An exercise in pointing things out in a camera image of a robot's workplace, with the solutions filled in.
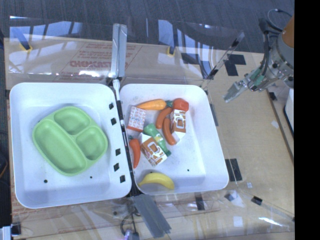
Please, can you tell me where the orange carrot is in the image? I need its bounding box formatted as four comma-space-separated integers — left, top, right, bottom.
135, 98, 174, 111

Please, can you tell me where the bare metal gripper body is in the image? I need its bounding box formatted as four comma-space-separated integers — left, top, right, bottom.
240, 58, 295, 93

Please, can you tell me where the orange sausage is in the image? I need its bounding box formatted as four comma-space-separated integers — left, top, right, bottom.
162, 117, 178, 146
155, 106, 174, 130

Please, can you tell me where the green divided plate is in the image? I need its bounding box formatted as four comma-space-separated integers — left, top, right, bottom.
31, 105, 109, 177

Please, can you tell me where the orange and white packet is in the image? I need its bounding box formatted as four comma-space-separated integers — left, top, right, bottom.
126, 105, 148, 133

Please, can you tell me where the green bottle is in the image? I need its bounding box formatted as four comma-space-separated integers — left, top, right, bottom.
142, 123, 173, 158

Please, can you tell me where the orange and white carton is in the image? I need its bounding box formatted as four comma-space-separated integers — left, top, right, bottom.
169, 108, 188, 142
140, 132, 168, 168

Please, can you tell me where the red-orange carrot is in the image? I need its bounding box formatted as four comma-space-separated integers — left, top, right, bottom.
128, 135, 142, 170

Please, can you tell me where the red rounded toy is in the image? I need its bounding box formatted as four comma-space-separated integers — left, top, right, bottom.
172, 97, 190, 113

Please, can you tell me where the yellow banana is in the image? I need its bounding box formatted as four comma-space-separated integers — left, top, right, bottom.
137, 172, 176, 191

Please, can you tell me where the white plastic tray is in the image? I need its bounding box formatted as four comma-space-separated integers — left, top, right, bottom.
9, 82, 133, 210
119, 83, 230, 196

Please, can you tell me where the brown cardboard board, red print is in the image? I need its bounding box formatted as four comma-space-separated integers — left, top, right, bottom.
3, 36, 295, 221

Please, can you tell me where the thin black and white rod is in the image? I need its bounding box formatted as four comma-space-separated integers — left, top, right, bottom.
112, 78, 138, 195

